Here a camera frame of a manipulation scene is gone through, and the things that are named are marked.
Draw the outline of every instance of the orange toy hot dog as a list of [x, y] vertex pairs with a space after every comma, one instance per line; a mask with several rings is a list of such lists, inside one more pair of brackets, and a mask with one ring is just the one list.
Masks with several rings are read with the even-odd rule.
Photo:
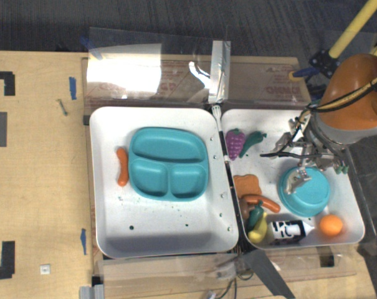
[[128, 156], [127, 152], [123, 148], [119, 148], [116, 151], [116, 155], [118, 156], [120, 162], [120, 175], [118, 178], [119, 186], [124, 186], [128, 182]]
[[263, 202], [264, 207], [270, 209], [272, 212], [280, 212], [281, 206], [279, 206], [276, 202], [268, 199], [267, 197], [260, 196], [260, 195], [245, 195], [243, 197], [248, 204], [257, 204], [259, 201]]

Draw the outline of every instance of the teal plate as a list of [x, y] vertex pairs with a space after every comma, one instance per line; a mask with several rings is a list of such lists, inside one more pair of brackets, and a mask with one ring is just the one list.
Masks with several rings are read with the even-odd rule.
[[313, 217], [327, 206], [331, 193], [330, 185], [327, 178], [318, 169], [306, 168], [307, 174], [312, 179], [298, 187], [295, 193], [284, 193], [289, 175], [297, 169], [292, 168], [281, 177], [278, 190], [280, 200], [295, 215]]
[[143, 197], [193, 201], [208, 186], [208, 152], [188, 131], [142, 128], [131, 139], [128, 172], [131, 185]]

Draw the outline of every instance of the teal bowl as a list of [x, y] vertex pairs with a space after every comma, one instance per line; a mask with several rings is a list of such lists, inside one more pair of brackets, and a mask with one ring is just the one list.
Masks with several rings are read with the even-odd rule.
[[300, 217], [313, 217], [327, 206], [331, 194], [330, 184], [321, 171], [315, 168], [306, 168], [307, 174], [312, 179], [298, 187], [295, 193], [287, 194], [284, 192], [287, 179], [297, 169], [292, 168], [282, 175], [278, 194], [282, 204], [293, 214]]

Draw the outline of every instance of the orange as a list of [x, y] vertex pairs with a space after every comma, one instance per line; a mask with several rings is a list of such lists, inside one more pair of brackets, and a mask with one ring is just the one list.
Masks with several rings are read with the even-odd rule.
[[323, 234], [333, 237], [341, 232], [343, 223], [338, 216], [330, 214], [321, 218], [319, 227]]

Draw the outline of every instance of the gray carpet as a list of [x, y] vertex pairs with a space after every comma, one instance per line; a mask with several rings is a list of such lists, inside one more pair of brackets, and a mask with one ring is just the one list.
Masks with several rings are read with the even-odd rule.
[[[233, 55], [294, 56], [305, 67], [316, 51], [333, 45], [366, 1], [0, 0], [0, 50], [83, 51], [79, 37], [99, 27], [228, 39]], [[369, 52], [376, 41], [377, 12], [341, 57]], [[351, 151], [372, 205], [369, 245], [377, 240], [377, 136]], [[377, 256], [365, 255], [377, 291]]]

